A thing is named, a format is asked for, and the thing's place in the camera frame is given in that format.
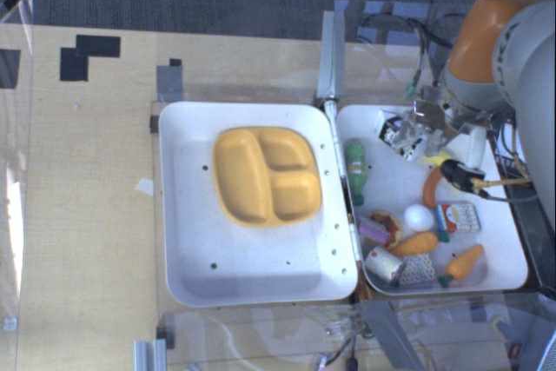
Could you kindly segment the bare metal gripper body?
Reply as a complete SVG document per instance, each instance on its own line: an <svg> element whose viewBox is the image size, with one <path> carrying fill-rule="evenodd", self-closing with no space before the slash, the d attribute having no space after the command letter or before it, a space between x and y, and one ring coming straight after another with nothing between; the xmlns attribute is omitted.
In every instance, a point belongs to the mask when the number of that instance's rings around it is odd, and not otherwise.
<svg viewBox="0 0 556 371"><path fill-rule="evenodd" d="M468 105L444 85L426 85L415 93L411 123L443 140L469 135L474 128L491 127L487 111Z"/></svg>

